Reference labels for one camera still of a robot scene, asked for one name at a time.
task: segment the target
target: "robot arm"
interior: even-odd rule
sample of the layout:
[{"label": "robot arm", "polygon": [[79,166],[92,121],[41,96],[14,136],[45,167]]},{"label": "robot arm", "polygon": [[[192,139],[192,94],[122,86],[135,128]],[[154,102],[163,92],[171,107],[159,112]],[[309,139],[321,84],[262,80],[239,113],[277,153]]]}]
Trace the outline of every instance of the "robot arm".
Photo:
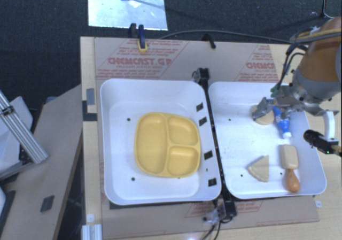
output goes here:
[{"label": "robot arm", "polygon": [[[284,118],[288,117],[291,112],[307,111],[314,116],[324,116],[327,129],[332,122],[326,119],[330,115],[320,108],[320,104],[341,92],[341,17],[331,19],[321,28],[311,32],[295,35],[290,40],[293,44],[286,52],[281,79],[272,88],[271,98],[263,98],[252,113],[252,117],[254,120],[262,117],[274,106],[280,109]],[[295,48],[301,48],[305,50],[305,53],[295,53],[290,56]],[[294,55],[303,55],[303,58],[294,72],[292,82],[289,85],[282,85]],[[322,147],[321,139],[326,139],[325,149],[322,151],[340,154],[340,149],[336,147],[336,140],[333,139],[334,144],[331,144],[331,136],[309,132],[304,138],[311,145],[319,144],[320,147]]]}]

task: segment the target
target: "black cable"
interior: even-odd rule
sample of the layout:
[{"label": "black cable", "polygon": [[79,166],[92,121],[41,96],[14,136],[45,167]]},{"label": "black cable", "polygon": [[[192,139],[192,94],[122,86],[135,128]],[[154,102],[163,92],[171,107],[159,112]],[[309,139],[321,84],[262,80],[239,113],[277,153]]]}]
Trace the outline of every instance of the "black cable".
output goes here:
[{"label": "black cable", "polygon": [[317,36],[310,37],[308,35],[308,36],[303,36],[304,38],[301,38],[298,35],[293,35],[290,38],[290,42],[291,43],[309,43],[309,42],[318,41],[318,40],[325,40],[326,38],[337,37],[340,35],[341,35],[341,32],[335,32],[335,33],[325,34],[325,35],[319,35],[319,33],[317,33]]},{"label": "black cable", "polygon": [[283,64],[283,71],[282,71],[282,73],[281,73],[281,78],[280,78],[280,80],[279,80],[278,83],[277,83],[277,89],[278,89],[278,90],[279,90],[280,86],[282,85],[283,80],[284,80],[285,76],[287,75],[287,72],[288,72],[289,69],[290,69],[290,65],[291,65],[292,59],[293,59],[295,56],[297,56],[297,55],[303,56],[304,54],[303,54],[303,53],[299,53],[299,52],[294,53],[294,54],[290,57],[290,60],[289,60],[288,63],[287,63],[287,61],[288,61],[290,55],[287,55],[287,56],[286,56],[286,58],[285,58],[285,63]]},{"label": "black cable", "polygon": [[[215,225],[212,226],[212,228],[210,229],[210,231],[208,231],[208,233],[202,238],[202,240],[205,240],[207,239],[207,237],[213,232],[213,230],[215,229]],[[216,232],[216,235],[214,237],[213,240],[216,240],[219,233],[220,233],[220,229],[221,229],[221,222],[219,222],[219,226],[217,227],[217,232]]]},{"label": "black cable", "polygon": [[258,36],[258,35],[249,35],[249,34],[243,34],[243,33],[236,33],[231,31],[221,31],[221,30],[186,30],[186,31],[179,31],[175,33],[171,33],[168,35],[165,35],[163,37],[158,38],[158,40],[163,40],[168,37],[181,35],[181,34],[191,34],[191,33],[220,33],[220,34],[229,34],[229,35],[236,35],[236,36],[245,36],[245,37],[255,37],[255,38],[262,38],[265,40],[271,40],[271,41],[277,41],[277,42],[283,42],[283,43],[290,43],[286,40],[281,40],[280,38],[273,38],[273,37],[265,37],[265,36]]},{"label": "black cable", "polygon": [[[227,223],[229,223],[232,219],[233,219],[233,217],[229,217],[227,221],[225,221],[225,219],[222,219],[222,220],[220,221],[219,226],[217,227],[217,233],[216,233],[216,235],[215,235],[215,237],[214,237],[213,240],[216,240],[216,239],[217,239],[217,237],[218,237],[218,235],[219,235],[219,233],[220,233],[221,224],[227,224]],[[205,240],[205,239],[213,232],[214,229],[215,229],[215,225],[212,226],[212,228],[210,229],[210,231],[208,231],[208,233],[202,238],[202,240]]]},{"label": "black cable", "polygon": [[214,230],[215,225],[212,226],[212,228],[207,232],[207,234],[202,238],[202,240],[205,240]]}]

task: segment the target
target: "black clip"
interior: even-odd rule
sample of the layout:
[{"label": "black clip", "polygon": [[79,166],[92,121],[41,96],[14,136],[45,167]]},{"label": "black clip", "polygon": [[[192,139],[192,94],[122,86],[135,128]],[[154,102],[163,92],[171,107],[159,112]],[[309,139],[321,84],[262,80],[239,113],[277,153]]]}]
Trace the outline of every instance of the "black clip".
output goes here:
[{"label": "black clip", "polygon": [[5,115],[11,114],[13,112],[14,112],[13,106],[8,106],[5,109],[1,110],[0,115],[5,116]]},{"label": "black clip", "polygon": [[202,41],[209,41],[210,47],[212,49],[216,48],[216,44],[214,43],[214,39],[213,39],[213,37],[210,34],[205,33],[204,36],[202,37]]},{"label": "black clip", "polygon": [[136,37],[136,32],[137,32],[137,24],[131,24],[129,29],[128,29],[128,37]]}]

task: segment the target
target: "cable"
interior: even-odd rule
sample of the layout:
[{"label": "cable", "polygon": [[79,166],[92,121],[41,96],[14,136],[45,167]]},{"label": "cable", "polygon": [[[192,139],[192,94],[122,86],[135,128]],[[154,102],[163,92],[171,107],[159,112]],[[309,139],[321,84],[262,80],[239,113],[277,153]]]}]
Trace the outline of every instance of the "cable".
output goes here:
[{"label": "cable", "polygon": [[158,38],[158,40],[163,40],[168,37],[181,35],[181,34],[191,34],[191,33],[219,33],[219,34],[229,34],[229,35],[236,35],[236,36],[245,36],[245,37],[255,37],[255,38],[262,38],[265,40],[271,40],[271,41],[277,41],[277,42],[283,42],[283,43],[290,43],[286,40],[281,40],[280,38],[272,38],[272,37],[265,37],[265,36],[258,36],[258,35],[249,35],[249,34],[243,34],[243,33],[236,33],[236,32],[230,32],[230,31],[221,31],[221,30],[186,30],[186,31],[179,31],[175,33],[171,33],[168,35],[165,35],[163,37]]},{"label": "cable", "polygon": [[[219,226],[217,227],[217,232],[216,232],[216,235],[214,237],[213,240],[216,240],[219,233],[220,233],[220,229],[221,229],[221,224],[227,224],[229,223],[231,220],[233,219],[233,217],[229,217],[227,221],[225,221],[225,219],[222,219],[220,222],[219,222]],[[210,229],[210,231],[208,231],[208,233],[202,238],[202,240],[205,240],[212,232],[213,230],[215,229],[215,225],[212,226],[212,228]]]},{"label": "cable", "polygon": [[304,54],[303,54],[303,53],[299,53],[299,52],[294,53],[294,54],[290,57],[289,63],[287,63],[287,61],[288,61],[290,55],[287,55],[287,56],[286,56],[286,58],[285,58],[285,63],[284,63],[284,65],[283,65],[283,71],[282,71],[282,74],[281,74],[281,78],[280,78],[280,80],[278,81],[278,83],[277,83],[277,85],[276,85],[276,86],[277,86],[277,89],[279,89],[280,86],[282,85],[283,80],[284,80],[285,76],[287,75],[287,72],[288,72],[289,69],[290,69],[290,65],[291,65],[292,59],[293,59],[295,56],[297,56],[297,55],[303,56]]},{"label": "cable", "polygon": [[326,38],[337,37],[341,35],[341,28],[326,30],[322,32],[316,32],[311,34],[310,31],[303,31],[299,34],[295,34],[290,38],[291,43],[307,43],[312,41],[323,40]]},{"label": "cable", "polygon": [[[202,238],[202,240],[205,240],[207,239],[207,237],[213,232],[213,230],[215,229],[215,225],[212,226],[212,228],[210,229],[210,231],[208,231],[208,233]],[[216,232],[216,235],[214,237],[213,240],[216,240],[219,233],[220,233],[220,229],[221,229],[221,222],[219,222],[219,226],[217,227],[217,232]]]}]

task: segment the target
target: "metal plate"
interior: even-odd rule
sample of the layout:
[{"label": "metal plate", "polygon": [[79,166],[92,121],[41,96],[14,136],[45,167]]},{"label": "metal plate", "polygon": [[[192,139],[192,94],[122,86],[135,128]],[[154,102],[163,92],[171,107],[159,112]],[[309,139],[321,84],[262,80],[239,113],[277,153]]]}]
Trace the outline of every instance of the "metal plate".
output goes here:
[{"label": "metal plate", "polygon": [[88,0],[90,26],[167,30],[164,0]]}]

